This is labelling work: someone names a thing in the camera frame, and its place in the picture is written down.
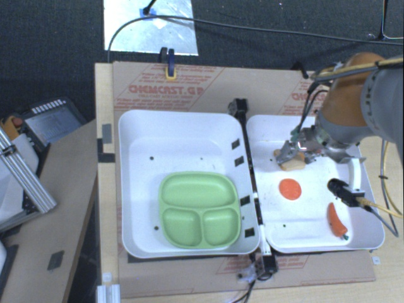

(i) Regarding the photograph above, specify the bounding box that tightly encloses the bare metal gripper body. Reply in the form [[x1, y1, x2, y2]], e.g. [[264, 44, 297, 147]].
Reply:
[[296, 127, 354, 163]]

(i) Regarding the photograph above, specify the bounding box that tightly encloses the tan bread slice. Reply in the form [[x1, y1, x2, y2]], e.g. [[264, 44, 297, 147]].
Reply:
[[273, 149, 306, 172]]

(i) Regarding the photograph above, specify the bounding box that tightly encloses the orange round disc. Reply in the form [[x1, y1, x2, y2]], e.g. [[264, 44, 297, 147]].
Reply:
[[278, 178, 302, 201]]

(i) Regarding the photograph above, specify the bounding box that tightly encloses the thin black and white rod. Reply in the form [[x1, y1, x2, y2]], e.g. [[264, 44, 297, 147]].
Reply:
[[238, 112, 270, 256]]

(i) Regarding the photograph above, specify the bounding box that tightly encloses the white plastic tray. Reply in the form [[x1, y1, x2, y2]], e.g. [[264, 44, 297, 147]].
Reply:
[[118, 109, 261, 259], [246, 114, 386, 254]]

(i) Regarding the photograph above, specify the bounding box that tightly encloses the orange carrot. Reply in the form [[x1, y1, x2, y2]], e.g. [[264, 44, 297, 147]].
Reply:
[[326, 202, 350, 241]]

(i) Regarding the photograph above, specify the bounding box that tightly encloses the green divided plate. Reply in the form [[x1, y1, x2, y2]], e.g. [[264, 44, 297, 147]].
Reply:
[[158, 171, 242, 250]]

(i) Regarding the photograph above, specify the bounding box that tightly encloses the brown cardboard board red print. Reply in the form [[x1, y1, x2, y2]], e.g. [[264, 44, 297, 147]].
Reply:
[[112, 61, 377, 299]]

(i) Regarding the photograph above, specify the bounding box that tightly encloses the black cylinder on white bracket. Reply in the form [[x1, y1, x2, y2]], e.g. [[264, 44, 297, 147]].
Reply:
[[327, 157, 367, 208]]

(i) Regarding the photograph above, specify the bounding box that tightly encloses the black block with thin wires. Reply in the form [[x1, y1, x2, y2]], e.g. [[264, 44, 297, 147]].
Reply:
[[254, 252, 279, 281], [227, 98, 249, 117]]

